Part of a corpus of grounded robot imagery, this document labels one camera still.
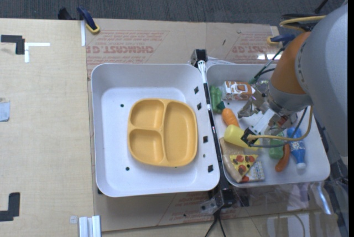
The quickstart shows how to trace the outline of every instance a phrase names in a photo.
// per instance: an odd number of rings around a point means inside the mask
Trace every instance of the orange toy sausage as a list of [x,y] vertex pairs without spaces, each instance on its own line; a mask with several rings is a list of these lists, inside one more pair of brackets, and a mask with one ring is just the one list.
[[227,126],[235,125],[235,126],[239,127],[237,118],[230,108],[222,109],[221,116]]
[[279,160],[277,165],[275,165],[275,171],[277,172],[283,171],[285,167],[288,165],[289,157],[290,157],[290,145],[288,143],[283,146],[283,152],[284,152],[283,157]]

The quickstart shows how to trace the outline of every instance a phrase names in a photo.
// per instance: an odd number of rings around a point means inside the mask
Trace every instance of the metal bracket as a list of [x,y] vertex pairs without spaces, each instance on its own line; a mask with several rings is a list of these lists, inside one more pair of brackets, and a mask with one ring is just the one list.
[[79,218],[79,237],[101,237],[101,217],[94,215],[92,218]]
[[235,202],[232,189],[222,189],[210,200],[201,204],[201,211],[206,214],[214,214],[220,209],[231,207]]
[[206,55],[205,49],[195,49],[190,57],[190,64],[198,68],[198,62],[200,60],[204,62],[208,61],[208,56]]

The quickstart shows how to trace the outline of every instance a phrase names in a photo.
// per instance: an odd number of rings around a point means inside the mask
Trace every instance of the black clamp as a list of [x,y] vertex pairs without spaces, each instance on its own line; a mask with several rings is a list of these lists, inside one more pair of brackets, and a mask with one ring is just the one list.
[[[82,6],[78,6],[77,12],[80,15],[80,20],[83,20],[83,19],[85,20],[86,28],[92,34],[97,34],[98,32],[100,32],[100,27],[95,23],[95,21],[93,20],[93,18],[90,15],[90,13],[88,12],[88,10],[86,10]],[[58,19],[75,20],[76,18],[71,17],[71,15],[67,12],[66,8],[63,7],[59,10]]]

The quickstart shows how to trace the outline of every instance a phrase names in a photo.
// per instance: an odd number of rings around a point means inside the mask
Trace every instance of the toy carrot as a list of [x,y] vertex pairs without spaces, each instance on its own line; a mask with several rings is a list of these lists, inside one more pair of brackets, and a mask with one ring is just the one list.
[[277,165],[275,165],[275,171],[281,172],[288,165],[289,157],[290,157],[290,145],[287,143],[283,146],[283,157],[279,160]]
[[223,119],[223,121],[226,123],[227,126],[229,125],[235,125],[237,127],[239,127],[240,125],[238,124],[237,118],[235,113],[233,113],[233,111],[230,108],[226,108],[225,104],[223,103],[223,101],[221,101],[217,107],[222,110],[221,111],[221,117]]

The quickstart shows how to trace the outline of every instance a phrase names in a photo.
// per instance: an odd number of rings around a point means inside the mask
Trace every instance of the yellow divided plate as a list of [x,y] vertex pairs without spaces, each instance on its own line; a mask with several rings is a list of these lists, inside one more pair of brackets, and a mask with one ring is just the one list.
[[128,148],[143,163],[177,167],[190,163],[198,146],[193,109],[170,99],[141,99],[131,108]]

